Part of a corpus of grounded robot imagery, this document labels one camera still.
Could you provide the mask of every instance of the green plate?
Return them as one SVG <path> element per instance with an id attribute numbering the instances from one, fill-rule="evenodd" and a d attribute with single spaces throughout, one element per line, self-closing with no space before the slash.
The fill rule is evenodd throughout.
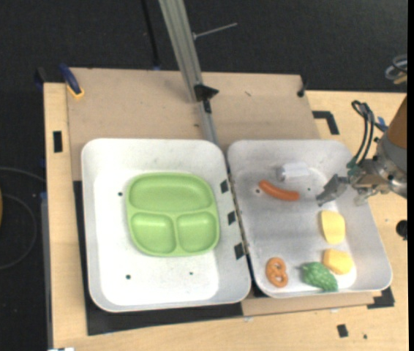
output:
<path id="1" fill-rule="evenodd" d="M 146 254 L 202 254 L 219 241 L 214 193 L 196 175 L 139 175 L 127 187 L 126 207 L 132 240 Z"/>

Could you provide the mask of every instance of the black cable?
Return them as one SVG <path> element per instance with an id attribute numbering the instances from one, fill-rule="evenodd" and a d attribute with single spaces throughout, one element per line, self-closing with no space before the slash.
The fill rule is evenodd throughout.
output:
<path id="1" fill-rule="evenodd" d="M 366 120 L 369 122 L 369 138 L 368 143 L 366 144 L 365 152 L 363 153 L 363 156 L 361 157 L 360 162 L 358 165 L 361 165 L 363 161 L 365 160 L 366 156 L 369 152 L 369 147 L 371 146 L 371 143 L 373 141 L 373 134 L 375 132 L 375 115 L 373 114 L 372 110 L 369 108 L 368 104 L 364 103 L 364 106 L 367 110 Z"/>
<path id="2" fill-rule="evenodd" d="M 361 102 L 359 102 L 358 100 L 355 100 L 352 102 L 352 108 L 360 115 L 363 117 L 364 119 L 364 126 L 365 126 L 365 130 L 363 133 L 363 139 L 361 141 L 360 144 L 360 148 L 358 149 L 357 153 L 355 154 L 355 156 L 353 157 L 353 159 L 355 160 L 355 162 L 358 160 L 361 152 L 363 151 L 363 148 L 365 145 L 367 145 L 367 135 L 368 135 L 368 119 L 366 118 L 366 116 L 361 112 L 360 106 L 362 106 Z"/>
<path id="3" fill-rule="evenodd" d="M 361 103 L 358 100 L 355 100 L 353 103 L 358 103 L 359 105 L 361 105 Z M 356 111 L 356 113 L 358 113 L 361 117 L 364 118 L 365 116 L 361 113 L 359 108 L 357 108 L 353 105 L 353 103 L 352 103 L 353 109 Z M 381 132 L 385 132 L 388 129 L 388 127 L 386 125 L 379 124 L 376 121 L 374 121 L 374 123 L 375 123 L 375 127 L 377 127 Z"/>
<path id="4" fill-rule="evenodd" d="M 14 200 L 16 203 L 22 205 L 26 209 L 26 211 L 29 213 L 29 216 L 31 217 L 31 222 L 33 224 L 33 236 L 31 238 L 31 243 L 30 243 L 29 247 L 26 249 L 26 251 L 20 257 L 18 257 L 17 259 L 13 260 L 12 262 L 7 263 L 7 264 L 0 265 L 0 271 L 3 270 L 3 269 L 11 268 L 12 266 L 17 265 L 23 259 L 25 259 L 29 255 L 29 253 L 31 252 L 31 250 L 33 249 L 34 244 L 35 244 L 35 242 L 37 240 L 37 235 L 38 235 L 38 224 L 37 224 L 37 220 L 34 218 L 33 211 L 30 209 L 30 207 L 28 207 L 22 200 L 18 199 L 15 196 L 12 196 L 12 195 L 2 195 L 2 196 L 5 197 L 5 198 Z"/>
<path id="5" fill-rule="evenodd" d="M 155 40 L 154 30 L 152 28 L 151 21 L 150 21 L 150 15 L 148 13 L 147 1 L 140 0 L 140 4 L 142 5 L 143 17 L 146 20 L 148 38 L 150 39 L 151 49 L 153 53 L 153 59 L 152 59 L 153 65 L 155 69 L 159 69 L 161 63 L 160 63 L 160 58 L 158 54 L 157 41 Z"/>
<path id="6" fill-rule="evenodd" d="M 31 177 L 33 179 L 36 179 L 41 182 L 46 182 L 46 180 L 43 177 L 40 177 L 39 175 L 27 172 L 26 170 L 16 169 L 14 167 L 0 167 L 0 171 L 6 171 L 6 172 L 12 172 L 17 174 L 23 174 L 24 176 Z"/>

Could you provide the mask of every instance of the green vegetable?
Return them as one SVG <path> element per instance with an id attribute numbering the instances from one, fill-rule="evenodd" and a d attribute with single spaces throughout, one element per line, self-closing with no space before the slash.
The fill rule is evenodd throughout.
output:
<path id="1" fill-rule="evenodd" d="M 307 263 L 302 266 L 304 271 L 303 280 L 312 286 L 319 287 L 324 291 L 337 291 L 339 289 L 336 278 L 321 263 Z"/>

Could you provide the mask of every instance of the black floor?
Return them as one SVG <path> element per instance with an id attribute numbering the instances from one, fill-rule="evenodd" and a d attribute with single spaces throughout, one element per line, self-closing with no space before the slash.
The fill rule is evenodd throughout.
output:
<path id="1" fill-rule="evenodd" d="M 291 73 L 310 89 L 405 91 L 385 78 L 407 53 L 408 0 L 184 0 L 204 72 Z M 157 0 L 147 0 L 162 69 L 177 69 Z M 152 69 L 140 0 L 0 0 L 0 166 L 44 176 L 42 95 L 34 72 L 61 81 L 58 65 Z M 45 187 L 0 171 L 3 192 L 41 225 Z M 31 243 L 33 224 L 4 200 L 0 265 Z M 42 233 L 21 263 L 0 270 L 0 351 L 46 350 Z"/>

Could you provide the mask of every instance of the toy sausage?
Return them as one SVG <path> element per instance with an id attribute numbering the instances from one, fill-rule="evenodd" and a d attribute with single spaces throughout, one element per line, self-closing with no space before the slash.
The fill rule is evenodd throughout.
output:
<path id="1" fill-rule="evenodd" d="M 269 181 L 265 179 L 259 182 L 259 188 L 263 190 L 266 194 L 281 200 L 293 202 L 299 200 L 300 198 L 300 194 L 298 192 L 280 189 L 279 187 L 275 187 L 273 184 L 271 184 Z"/>

